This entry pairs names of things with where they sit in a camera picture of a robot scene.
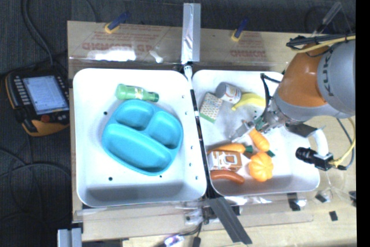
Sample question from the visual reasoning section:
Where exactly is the grey and white can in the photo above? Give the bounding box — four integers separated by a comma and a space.
214, 82, 242, 105

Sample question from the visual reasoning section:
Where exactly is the red sausage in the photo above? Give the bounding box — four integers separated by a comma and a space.
209, 169, 246, 186

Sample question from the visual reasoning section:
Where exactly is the long orange carrot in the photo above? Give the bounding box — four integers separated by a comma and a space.
207, 143, 254, 155

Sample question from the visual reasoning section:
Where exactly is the brown cardboard board red print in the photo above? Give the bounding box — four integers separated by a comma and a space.
66, 20, 316, 242

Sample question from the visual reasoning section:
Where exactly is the blue divided plate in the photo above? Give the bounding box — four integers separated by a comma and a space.
101, 98, 184, 177

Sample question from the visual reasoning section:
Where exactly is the white plastic tray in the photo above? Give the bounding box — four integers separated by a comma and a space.
72, 67, 208, 208
191, 69, 321, 198

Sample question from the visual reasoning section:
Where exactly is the short orange carrot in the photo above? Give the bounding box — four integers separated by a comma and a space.
248, 128, 276, 158

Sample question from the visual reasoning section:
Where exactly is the yellow banana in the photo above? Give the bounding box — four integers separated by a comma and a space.
231, 92, 267, 112

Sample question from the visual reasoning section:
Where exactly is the green plastic bottle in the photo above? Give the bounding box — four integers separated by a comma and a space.
115, 83, 160, 103

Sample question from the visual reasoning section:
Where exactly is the black cylinder on white bracket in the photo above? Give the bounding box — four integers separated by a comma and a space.
295, 127, 334, 172

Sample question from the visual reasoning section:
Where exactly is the green and white patterned packet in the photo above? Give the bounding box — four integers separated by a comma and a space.
198, 92, 224, 124

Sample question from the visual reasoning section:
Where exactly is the orange pumpkin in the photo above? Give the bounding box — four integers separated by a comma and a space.
247, 151, 275, 183

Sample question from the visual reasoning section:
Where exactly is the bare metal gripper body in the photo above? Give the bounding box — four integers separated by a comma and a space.
258, 108, 287, 134

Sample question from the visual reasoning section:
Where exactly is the brown and white carton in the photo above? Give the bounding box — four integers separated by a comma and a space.
207, 150, 245, 173

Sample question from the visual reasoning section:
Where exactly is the thin black and white rod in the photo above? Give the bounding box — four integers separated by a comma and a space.
183, 64, 214, 198

